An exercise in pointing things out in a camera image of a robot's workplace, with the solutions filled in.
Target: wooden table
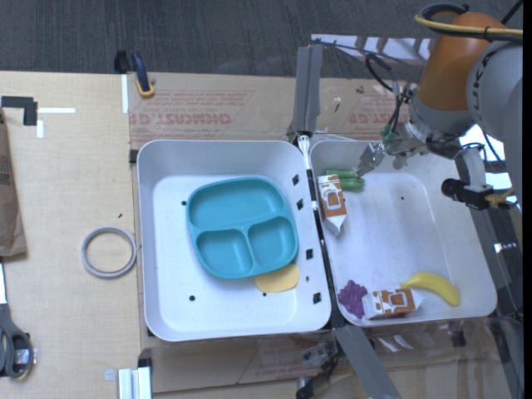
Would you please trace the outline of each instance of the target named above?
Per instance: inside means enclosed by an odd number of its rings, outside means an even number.
[[[136,368],[140,354],[137,273],[91,276],[80,247],[98,226],[135,231],[121,76],[5,71],[0,82],[2,96],[73,109],[40,113],[42,138],[22,124],[22,110],[4,109],[28,247],[3,259],[7,298],[13,321],[31,334],[37,364],[22,381],[0,378],[0,397],[114,398],[116,381],[106,374]],[[89,256],[116,269],[127,260],[127,244],[105,234],[92,241]],[[404,397],[510,397],[495,344],[483,359],[403,368],[391,378]],[[325,397],[366,397],[356,377],[337,381]],[[295,397],[296,390],[287,381],[157,396]]]

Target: paper bag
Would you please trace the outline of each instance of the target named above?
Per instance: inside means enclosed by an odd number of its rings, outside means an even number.
[[[26,251],[26,237],[12,175],[6,117],[0,108],[0,256]]]

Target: purple object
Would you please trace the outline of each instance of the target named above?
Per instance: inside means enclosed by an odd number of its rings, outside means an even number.
[[[362,316],[364,316],[362,297],[366,294],[366,287],[358,285],[350,279],[347,285],[340,290],[337,297],[338,302],[343,304],[349,313],[353,313],[358,319],[362,319]]]

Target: white ring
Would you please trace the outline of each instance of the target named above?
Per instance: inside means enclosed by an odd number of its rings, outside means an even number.
[[[86,257],[86,249],[91,240],[93,240],[97,235],[99,234],[119,234],[122,238],[124,238],[129,245],[131,246],[131,257],[129,262],[127,262],[126,266],[124,266],[121,269],[112,271],[112,272],[105,272],[103,270],[97,269],[94,266],[92,266],[89,263],[89,260]],[[120,228],[119,226],[101,226],[100,228],[93,229],[91,232],[87,234],[85,239],[83,239],[83,244],[81,244],[81,261],[83,262],[83,266],[85,266],[85,269],[88,273],[97,276],[98,278],[116,278],[124,273],[126,273],[128,270],[130,270],[136,261],[136,246],[135,246],[135,239],[133,238],[133,235],[131,235],[129,232],[124,230],[123,228]]]

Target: turquoise plate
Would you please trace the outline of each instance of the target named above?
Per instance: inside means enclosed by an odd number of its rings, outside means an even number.
[[[279,187],[240,177],[199,187],[186,221],[199,261],[218,278],[247,278],[290,263],[298,252],[292,212]]]

